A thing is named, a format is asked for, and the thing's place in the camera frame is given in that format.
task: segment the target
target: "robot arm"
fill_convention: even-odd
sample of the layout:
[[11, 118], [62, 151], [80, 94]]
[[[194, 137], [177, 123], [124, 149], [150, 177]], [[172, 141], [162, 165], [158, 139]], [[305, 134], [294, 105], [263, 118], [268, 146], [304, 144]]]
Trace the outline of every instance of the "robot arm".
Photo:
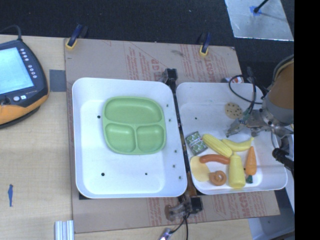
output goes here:
[[226, 136], [236, 134], [243, 128], [251, 130], [253, 137], [260, 131], [271, 131], [279, 138], [293, 134], [294, 124], [294, 57], [280, 62], [274, 70], [270, 91], [262, 101], [262, 108], [252, 109], [237, 118]]

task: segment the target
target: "black cable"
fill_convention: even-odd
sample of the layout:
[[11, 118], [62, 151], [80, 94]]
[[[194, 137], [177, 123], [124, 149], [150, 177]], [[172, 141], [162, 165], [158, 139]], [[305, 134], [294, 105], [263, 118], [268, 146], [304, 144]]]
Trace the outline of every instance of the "black cable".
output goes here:
[[188, 240], [188, 235], [189, 235], [189, 230], [188, 230], [188, 220], [187, 220], [187, 218], [188, 217], [186, 217], [184, 220], [185, 220], [185, 229], [186, 229], [186, 237], [185, 237], [185, 240]]
[[249, 110], [248, 113], [250, 115], [252, 110], [254, 109], [254, 106], [255, 106], [255, 102], [256, 102], [256, 98], [257, 98], [257, 88], [256, 88], [256, 82], [255, 82], [254, 73], [253, 73], [251, 67], [248, 66], [246, 70], [247, 70], [247, 73], [248, 73], [249, 77], [251, 78], [252, 87], [253, 87], [253, 97], [252, 97], [250, 106], [248, 108], [248, 110]]
[[17, 32], [18, 32], [18, 38], [17, 38], [17, 40], [22, 41], [21, 29], [20, 29], [20, 27], [19, 27], [18, 25], [15, 25], [15, 24], [14, 24], [14, 25], [11, 25], [11, 26], [7, 26], [7, 27], [5, 27], [4, 29], [1, 29], [1, 30], [0, 30], [0, 33], [6, 31], [6, 30], [8, 30], [8, 29], [11, 29], [11, 28], [15, 28], [15, 29], [17, 30]]
[[183, 216], [183, 220], [182, 222], [180, 223], [180, 225], [174, 229], [174, 230], [171, 230], [169, 233], [170, 234], [173, 234], [174, 232], [176, 232], [185, 222], [185, 225], [186, 225], [186, 233], [187, 233], [187, 239], [188, 239], [188, 217], [190, 216], [190, 213], [188, 213], [188, 215], [185, 215]]
[[260, 84], [260, 82], [258, 81], [258, 79], [255, 76], [253, 76], [252, 78], [254, 80], [255, 86], [258, 87], [262, 91], [263, 96], [261, 99], [263, 99], [268, 94], [269, 90], [266, 87], [264, 87], [262, 84]]
[[252, 106], [252, 107], [253, 107], [254, 104], [262, 104], [262, 102], [255, 102], [254, 100], [246, 99], [245, 97], [242, 97], [241, 95], [239, 95], [238, 93], [236, 93], [236, 92], [232, 89], [232, 87], [231, 87], [231, 82], [232, 82], [234, 79], [238, 78], [238, 77], [243, 78], [244, 76], [243, 76], [242, 74], [235, 75], [235, 76], [231, 77], [231, 79], [230, 79], [229, 82], [228, 82], [228, 85], [229, 85], [229, 88], [230, 88], [231, 92], [233, 92], [236, 96], [238, 96], [239, 98], [245, 100], [246, 102], [250, 102], [250, 106]]

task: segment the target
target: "metal bracket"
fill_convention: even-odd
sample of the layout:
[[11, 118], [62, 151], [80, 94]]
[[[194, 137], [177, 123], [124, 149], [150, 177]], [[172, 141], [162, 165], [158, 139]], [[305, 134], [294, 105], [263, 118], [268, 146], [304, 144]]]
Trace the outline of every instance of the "metal bracket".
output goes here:
[[172, 233], [171, 233], [171, 229], [166, 227], [164, 229], [164, 232], [163, 234], [160, 236], [160, 238], [158, 240], [169, 240], [172, 236]]
[[197, 190], [192, 182], [191, 173], [190, 173], [188, 152], [186, 148], [185, 139], [183, 137], [184, 133], [181, 125], [178, 100], [176, 96], [176, 80], [177, 79], [178, 79], [177, 69], [166, 68], [159, 80], [159, 82], [163, 82], [167, 86], [169, 86], [173, 94], [176, 118], [178, 122], [180, 135], [182, 136], [181, 144], [182, 144], [185, 170], [186, 170], [187, 182], [188, 182], [187, 190], [183, 195], [178, 197], [180, 204], [174, 207], [167, 205], [164, 208], [165, 216], [170, 221], [174, 221], [175, 219], [181, 219], [184, 216], [187, 216], [188, 214], [196, 214], [197, 212], [200, 212], [203, 210], [203, 204], [202, 204], [201, 198], [197, 196]]
[[54, 240], [74, 240], [74, 221], [56, 221], [54, 223]]

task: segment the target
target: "white tray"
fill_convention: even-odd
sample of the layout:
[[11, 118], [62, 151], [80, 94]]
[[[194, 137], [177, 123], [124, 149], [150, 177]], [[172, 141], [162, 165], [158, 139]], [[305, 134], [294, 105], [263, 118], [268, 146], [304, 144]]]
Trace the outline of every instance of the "white tray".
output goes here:
[[[153, 99], [163, 109], [164, 148], [154, 154], [113, 152], [106, 144], [101, 113], [116, 96]], [[187, 188], [187, 176], [174, 98], [164, 83], [140, 80], [81, 78], [72, 86], [75, 180], [91, 199], [177, 197]]]
[[[249, 83], [232, 84], [232, 89], [239, 95], [248, 100], [252, 99], [253, 87]], [[245, 111], [249, 102], [237, 97], [231, 92], [227, 83], [181, 83], [176, 90], [180, 119], [183, 134], [187, 135], [198, 131], [200, 135], [211, 134], [218, 139], [225, 139], [226, 132], [234, 121], [225, 114], [225, 104], [233, 102], [238, 104]], [[263, 94], [257, 88], [257, 102], [261, 102]], [[255, 105], [254, 109], [259, 109], [261, 105]], [[230, 140], [241, 142], [246, 141], [251, 136], [250, 129], [246, 128], [241, 132], [231, 135]], [[282, 189], [287, 184], [287, 172], [282, 163], [276, 161], [272, 156], [274, 147], [272, 145], [271, 133], [268, 131], [260, 132], [254, 138], [252, 145], [255, 148], [257, 159], [257, 173], [253, 176], [253, 183], [246, 183], [243, 188], [234, 189], [226, 184], [214, 186], [209, 181], [200, 182], [192, 175], [195, 187], [203, 194], [215, 195], [226, 193], [239, 193], [251, 191], [268, 191]], [[187, 146], [189, 160], [193, 156], [192, 151]], [[199, 154], [214, 154], [210, 148]], [[245, 164], [247, 151], [237, 152], [242, 157]], [[228, 165], [217, 162], [207, 163], [211, 172], [221, 170], [228, 176]]]

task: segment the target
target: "divided plate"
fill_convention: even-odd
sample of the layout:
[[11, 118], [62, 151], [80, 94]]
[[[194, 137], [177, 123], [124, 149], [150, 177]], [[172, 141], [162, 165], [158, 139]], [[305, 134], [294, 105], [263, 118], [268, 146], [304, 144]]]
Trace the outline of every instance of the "divided plate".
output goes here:
[[164, 112], [152, 99], [110, 98], [103, 106], [102, 121], [105, 141], [116, 153], [154, 154], [166, 143]]

